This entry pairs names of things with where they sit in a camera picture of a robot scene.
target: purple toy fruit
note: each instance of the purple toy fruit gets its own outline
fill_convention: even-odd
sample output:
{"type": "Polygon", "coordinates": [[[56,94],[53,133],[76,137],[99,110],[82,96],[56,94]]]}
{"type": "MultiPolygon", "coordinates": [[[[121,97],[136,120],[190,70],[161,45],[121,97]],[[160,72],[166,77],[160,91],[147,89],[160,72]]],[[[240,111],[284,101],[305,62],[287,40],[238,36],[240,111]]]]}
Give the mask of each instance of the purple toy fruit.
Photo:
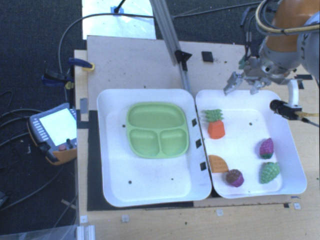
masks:
{"type": "Polygon", "coordinates": [[[274,142],[271,138],[265,140],[260,146],[260,156],[263,159],[270,159],[274,154],[274,142]]]}
{"type": "Polygon", "coordinates": [[[237,169],[230,170],[226,175],[226,181],[234,187],[240,187],[245,179],[241,173],[241,171],[237,169]]]}

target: dark carpet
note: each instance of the dark carpet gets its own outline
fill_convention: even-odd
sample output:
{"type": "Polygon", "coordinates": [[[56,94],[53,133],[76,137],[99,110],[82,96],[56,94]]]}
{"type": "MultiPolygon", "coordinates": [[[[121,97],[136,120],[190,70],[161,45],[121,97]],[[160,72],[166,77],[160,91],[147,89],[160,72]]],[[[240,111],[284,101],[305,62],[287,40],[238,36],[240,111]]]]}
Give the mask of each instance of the dark carpet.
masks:
{"type": "MultiPolygon", "coordinates": [[[[58,45],[65,29],[82,16],[82,0],[0,0],[0,115],[16,109],[46,111],[65,102],[61,87],[43,86],[44,70],[58,72],[58,45]]],[[[199,8],[196,12],[261,0],[166,0],[170,13],[199,8]]],[[[246,7],[210,14],[177,18],[174,26],[183,41],[244,44],[240,19],[246,7]]],[[[156,25],[156,34],[161,35],[156,25]]],[[[262,40],[256,31],[256,47],[262,40]]],[[[63,72],[66,73],[73,51],[85,49],[82,26],[67,34],[62,46],[63,72]]],[[[50,181],[61,166],[49,164],[28,136],[2,142],[16,133],[26,132],[22,119],[1,127],[8,120],[30,116],[18,112],[0,116],[0,192],[9,199],[0,210],[31,194],[50,181]]],[[[0,235],[52,228],[66,208],[61,200],[71,201],[75,190],[75,162],[64,165],[61,173],[46,188],[32,197],[0,211],[0,235]]],[[[71,225],[75,211],[69,209],[58,227],[71,225]]]]}

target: wooden table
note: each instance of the wooden table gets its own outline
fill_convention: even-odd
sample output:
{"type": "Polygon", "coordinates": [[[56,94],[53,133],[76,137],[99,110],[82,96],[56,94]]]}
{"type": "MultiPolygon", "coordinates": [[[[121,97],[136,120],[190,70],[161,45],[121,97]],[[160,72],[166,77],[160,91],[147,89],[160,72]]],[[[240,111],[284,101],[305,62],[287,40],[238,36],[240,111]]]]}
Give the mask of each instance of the wooden table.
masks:
{"type": "MultiPolygon", "coordinates": [[[[99,45],[104,47],[107,44],[106,56],[115,58],[119,55],[117,47],[119,43],[127,44],[121,51],[122,59],[110,64],[121,78],[121,75],[126,77],[122,70],[130,65],[138,70],[140,66],[137,65],[141,64],[141,58],[130,53],[130,46],[132,42],[136,42],[135,40],[120,39],[102,37],[99,45]]],[[[143,40],[142,42],[148,44],[144,47],[146,59],[143,65],[152,66],[153,70],[161,72],[161,63],[163,63],[166,67],[177,71],[177,67],[171,64],[162,40],[143,40]],[[155,49],[162,47],[157,54],[158,61],[153,61],[155,58],[152,56],[148,59],[148,51],[153,47],[155,49]]],[[[180,42],[180,45],[183,51],[193,54],[187,63],[193,95],[203,89],[222,89],[231,72],[238,68],[238,61],[244,54],[244,48],[240,45],[197,42],[180,42]],[[214,63],[204,63],[201,51],[211,51],[214,63]]],[[[86,60],[87,51],[77,50],[75,56],[86,60]]],[[[83,99],[89,97],[88,74],[90,73],[83,71],[80,67],[75,69],[77,110],[80,109],[83,99]]],[[[296,74],[307,73],[299,67],[296,74]]],[[[141,76],[132,75],[130,79],[135,81],[135,77],[139,83],[138,88],[144,88],[144,80],[141,80],[141,76]]],[[[119,82],[119,78],[115,79],[115,77],[105,79],[102,84],[105,86],[100,88],[124,88],[128,86],[126,81],[119,82]]],[[[304,90],[299,94],[299,104],[305,112],[319,113],[319,88],[316,81],[305,80],[303,85],[304,90]]],[[[152,86],[151,81],[146,87],[152,88],[152,86]]],[[[181,82],[171,81],[166,83],[165,88],[181,88],[181,82]]],[[[241,86],[241,89],[248,88],[246,83],[241,86]]],[[[277,93],[284,101],[288,100],[286,86],[272,84],[265,90],[277,93]]],[[[89,108],[96,106],[95,100],[88,100],[88,102],[89,108]]],[[[311,119],[319,124],[319,118],[311,119]]],[[[88,120],[88,114],[85,111],[81,114],[81,120],[88,120]]],[[[290,121],[289,126],[307,179],[307,189],[302,194],[294,197],[282,195],[238,199],[215,198],[214,201],[209,198],[195,202],[195,207],[192,208],[150,210],[140,208],[112,211],[87,211],[88,130],[78,129],[78,212],[80,218],[87,218],[87,222],[82,225],[95,225],[97,240],[318,239],[320,235],[319,128],[299,121],[290,121]],[[285,208],[284,203],[289,203],[289,208],[285,208]],[[122,215],[128,215],[129,222],[123,223],[122,215]]]]}

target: robotic hand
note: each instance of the robotic hand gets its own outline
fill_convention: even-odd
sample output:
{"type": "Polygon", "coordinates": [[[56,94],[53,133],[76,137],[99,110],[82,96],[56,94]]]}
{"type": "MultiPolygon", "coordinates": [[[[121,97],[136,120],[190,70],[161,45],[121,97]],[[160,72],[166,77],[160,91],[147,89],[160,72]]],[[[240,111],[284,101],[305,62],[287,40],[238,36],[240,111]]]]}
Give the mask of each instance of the robotic hand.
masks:
{"type": "MultiPolygon", "coordinates": [[[[243,80],[252,86],[252,95],[272,82],[287,85],[288,103],[274,101],[270,108],[289,120],[301,120],[302,108],[298,106],[300,80],[287,77],[302,64],[319,80],[320,0],[279,0],[272,23],[269,23],[266,11],[272,1],[264,0],[255,12],[257,29],[267,36],[260,46],[259,56],[246,54],[243,57],[243,73],[233,72],[223,90],[227,95],[237,89],[243,80]]],[[[247,42],[251,42],[250,34],[247,33],[247,42]]]]}

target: orange carrot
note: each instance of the orange carrot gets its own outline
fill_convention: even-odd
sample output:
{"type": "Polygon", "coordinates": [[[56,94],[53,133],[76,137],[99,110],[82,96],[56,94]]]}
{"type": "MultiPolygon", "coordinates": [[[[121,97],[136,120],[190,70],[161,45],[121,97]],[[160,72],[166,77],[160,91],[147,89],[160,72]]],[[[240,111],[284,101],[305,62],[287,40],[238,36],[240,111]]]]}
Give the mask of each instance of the orange carrot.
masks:
{"type": "Polygon", "coordinates": [[[208,134],[211,139],[220,139],[225,136],[225,126],[221,120],[210,122],[208,127],[208,134]]]}

